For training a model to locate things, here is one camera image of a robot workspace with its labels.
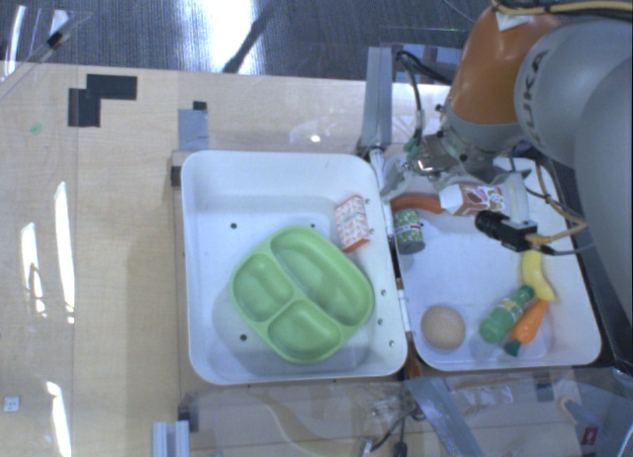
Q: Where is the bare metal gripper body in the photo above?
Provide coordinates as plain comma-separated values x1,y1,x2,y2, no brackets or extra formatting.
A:
413,129,500,185

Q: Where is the orange sausage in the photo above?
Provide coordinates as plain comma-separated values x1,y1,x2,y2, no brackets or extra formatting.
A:
390,193,447,217

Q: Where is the brown and white carton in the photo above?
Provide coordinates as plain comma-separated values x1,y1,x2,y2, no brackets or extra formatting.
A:
438,182,507,219

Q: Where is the green can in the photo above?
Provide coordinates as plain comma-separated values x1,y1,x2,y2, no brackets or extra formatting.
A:
392,208,427,256

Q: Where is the orange and white carton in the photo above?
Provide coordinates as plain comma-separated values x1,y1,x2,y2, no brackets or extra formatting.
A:
332,194,373,254

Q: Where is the white plastic tray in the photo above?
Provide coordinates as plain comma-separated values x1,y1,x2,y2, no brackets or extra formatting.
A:
179,149,409,388
379,147,603,373

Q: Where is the green divided plate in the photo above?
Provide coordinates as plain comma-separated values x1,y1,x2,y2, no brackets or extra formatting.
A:
228,225,376,365

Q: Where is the yellow banana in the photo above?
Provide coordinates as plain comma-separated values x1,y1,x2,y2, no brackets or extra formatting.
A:
521,247,557,304

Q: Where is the brown round bread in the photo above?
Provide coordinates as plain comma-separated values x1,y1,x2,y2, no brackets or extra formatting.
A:
419,304,467,351

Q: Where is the green plastic bottle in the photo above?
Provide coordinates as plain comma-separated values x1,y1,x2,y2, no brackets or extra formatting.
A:
478,284,537,344

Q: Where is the orange carrot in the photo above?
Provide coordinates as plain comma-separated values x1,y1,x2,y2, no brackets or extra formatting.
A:
502,298,549,359

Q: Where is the black cylinder on white bracket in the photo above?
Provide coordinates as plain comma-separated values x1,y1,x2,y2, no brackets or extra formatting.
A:
474,172,539,253

